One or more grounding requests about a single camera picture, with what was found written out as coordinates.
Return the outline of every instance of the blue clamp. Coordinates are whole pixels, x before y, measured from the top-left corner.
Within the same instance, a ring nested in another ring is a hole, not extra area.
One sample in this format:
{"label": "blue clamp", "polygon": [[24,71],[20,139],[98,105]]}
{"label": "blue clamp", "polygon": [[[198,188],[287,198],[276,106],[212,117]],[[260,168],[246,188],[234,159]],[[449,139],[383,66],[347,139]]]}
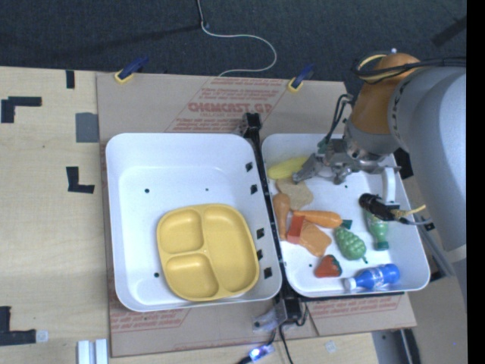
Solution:
{"label": "blue clamp", "polygon": [[133,73],[141,71],[143,67],[148,63],[148,57],[139,57],[133,62],[124,67],[123,70],[118,71],[114,78],[118,83],[126,83],[133,78]]}
{"label": "blue clamp", "polygon": [[298,92],[302,88],[303,80],[308,80],[313,76],[313,67],[314,64],[307,64],[298,76],[288,82],[288,90],[292,93]]}

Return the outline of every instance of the black hole in tray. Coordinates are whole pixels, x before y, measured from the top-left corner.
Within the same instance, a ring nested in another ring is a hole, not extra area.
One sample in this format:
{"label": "black hole in tray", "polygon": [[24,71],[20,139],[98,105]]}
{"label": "black hole in tray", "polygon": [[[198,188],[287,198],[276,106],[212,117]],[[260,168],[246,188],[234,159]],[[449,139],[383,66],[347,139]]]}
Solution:
{"label": "black hole in tray", "polygon": [[264,279],[268,279],[270,276],[273,276],[273,272],[271,271],[271,267],[264,269]]}

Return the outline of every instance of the blue bottle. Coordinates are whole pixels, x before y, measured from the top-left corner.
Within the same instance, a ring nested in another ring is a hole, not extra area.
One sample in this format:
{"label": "blue bottle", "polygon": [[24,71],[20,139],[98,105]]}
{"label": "blue bottle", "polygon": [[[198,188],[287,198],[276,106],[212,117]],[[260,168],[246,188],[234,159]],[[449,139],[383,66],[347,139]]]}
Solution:
{"label": "blue bottle", "polygon": [[396,283],[400,273],[397,265],[389,263],[379,267],[367,268],[354,278],[344,279],[347,290],[364,287],[369,290],[378,288],[388,283]]}

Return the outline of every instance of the green toy vegetable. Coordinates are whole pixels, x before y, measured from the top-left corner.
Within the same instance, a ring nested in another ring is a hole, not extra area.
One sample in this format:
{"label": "green toy vegetable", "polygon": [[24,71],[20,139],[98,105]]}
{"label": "green toy vegetable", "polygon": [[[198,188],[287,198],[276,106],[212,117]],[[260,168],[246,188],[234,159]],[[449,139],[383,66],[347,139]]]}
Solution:
{"label": "green toy vegetable", "polygon": [[340,248],[340,252],[348,260],[363,259],[367,263],[364,257],[367,247],[361,238],[357,237],[351,231],[343,226],[338,227],[335,230],[336,243]]}

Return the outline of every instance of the cardboard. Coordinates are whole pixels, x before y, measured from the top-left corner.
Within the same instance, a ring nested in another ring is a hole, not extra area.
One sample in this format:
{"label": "cardboard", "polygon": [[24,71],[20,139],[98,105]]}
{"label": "cardboard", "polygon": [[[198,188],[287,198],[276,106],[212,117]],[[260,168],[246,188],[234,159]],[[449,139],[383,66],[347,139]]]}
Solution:
{"label": "cardboard", "polygon": [[[322,133],[323,137],[337,99],[346,92],[343,83],[306,81],[297,93],[287,90],[287,84],[287,80],[135,74],[121,85],[113,74],[96,75],[113,357],[268,340],[268,332],[253,331],[253,318],[269,311],[272,300],[145,313],[120,304],[114,291],[105,147],[109,139],[125,132],[237,133],[246,112],[261,115],[262,140],[272,133]],[[335,133],[342,132],[340,125]],[[310,302],[308,309],[309,320],[301,328],[287,328],[287,338],[416,325],[407,294]]]}

